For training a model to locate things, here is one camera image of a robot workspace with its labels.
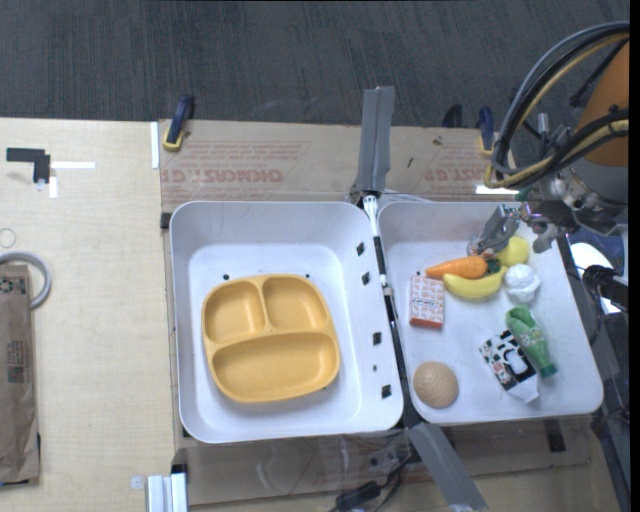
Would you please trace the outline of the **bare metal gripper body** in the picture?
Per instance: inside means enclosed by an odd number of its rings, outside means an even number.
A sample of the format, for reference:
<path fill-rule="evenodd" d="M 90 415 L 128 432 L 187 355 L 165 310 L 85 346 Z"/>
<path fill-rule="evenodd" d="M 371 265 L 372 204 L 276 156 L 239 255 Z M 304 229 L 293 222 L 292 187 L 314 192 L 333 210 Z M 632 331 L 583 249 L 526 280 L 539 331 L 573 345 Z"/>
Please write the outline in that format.
<path fill-rule="evenodd" d="M 554 174 L 538 181 L 522 204 L 530 225 L 546 223 L 574 231 L 586 228 L 600 235 L 625 225 L 625 181 L 589 179 L 580 174 Z"/>

